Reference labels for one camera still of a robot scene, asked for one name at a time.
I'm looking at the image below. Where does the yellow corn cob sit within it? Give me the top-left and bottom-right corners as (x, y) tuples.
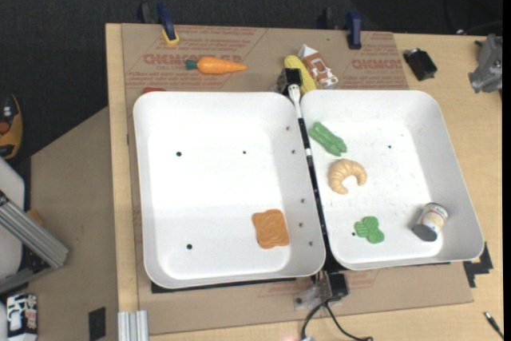
(283, 54), (318, 93)

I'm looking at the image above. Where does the green asparagus bundle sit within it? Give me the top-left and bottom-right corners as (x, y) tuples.
(307, 121), (348, 157)

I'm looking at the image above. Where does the black and white carton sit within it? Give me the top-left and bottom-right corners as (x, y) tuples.
(5, 292), (39, 341)

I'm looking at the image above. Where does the orange carrot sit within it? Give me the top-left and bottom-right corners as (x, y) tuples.
(184, 55), (248, 76)

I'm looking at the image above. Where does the white plastic tray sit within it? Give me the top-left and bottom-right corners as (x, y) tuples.
(132, 90), (327, 290)
(299, 89), (485, 272)

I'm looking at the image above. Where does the orange toast slice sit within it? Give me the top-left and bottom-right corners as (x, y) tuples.
(251, 208), (291, 250)

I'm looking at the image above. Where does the white and orange carton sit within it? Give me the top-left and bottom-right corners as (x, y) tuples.
(298, 43), (340, 90)

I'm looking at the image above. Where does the thin black and white rod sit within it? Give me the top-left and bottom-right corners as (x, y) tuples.
(287, 84), (333, 273)

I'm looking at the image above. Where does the green broccoli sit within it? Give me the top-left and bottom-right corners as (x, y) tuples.
(354, 215), (386, 245)

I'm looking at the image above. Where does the small black box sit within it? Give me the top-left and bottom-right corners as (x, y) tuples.
(402, 47), (438, 82)

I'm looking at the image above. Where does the brown cardboard board red print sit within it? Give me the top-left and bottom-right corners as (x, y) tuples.
(121, 22), (475, 336)

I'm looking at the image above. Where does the tan croissant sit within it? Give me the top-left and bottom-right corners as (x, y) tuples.
(327, 157), (368, 196)

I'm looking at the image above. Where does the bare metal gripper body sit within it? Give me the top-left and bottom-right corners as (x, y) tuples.
(468, 33), (504, 94)

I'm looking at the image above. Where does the small white can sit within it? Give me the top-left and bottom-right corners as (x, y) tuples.
(411, 202), (450, 243)

